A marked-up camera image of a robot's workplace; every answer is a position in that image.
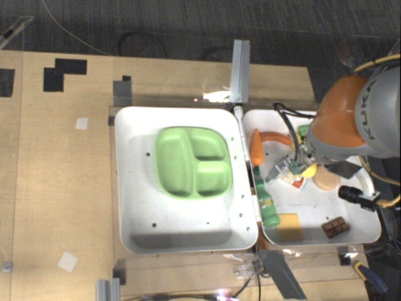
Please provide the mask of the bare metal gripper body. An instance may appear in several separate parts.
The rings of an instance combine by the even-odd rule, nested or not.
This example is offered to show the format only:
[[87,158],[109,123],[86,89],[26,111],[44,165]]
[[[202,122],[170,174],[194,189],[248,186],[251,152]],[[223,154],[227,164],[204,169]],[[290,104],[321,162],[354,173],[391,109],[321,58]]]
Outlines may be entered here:
[[303,149],[300,149],[285,155],[281,160],[281,164],[293,175],[301,175],[314,164],[314,160]]

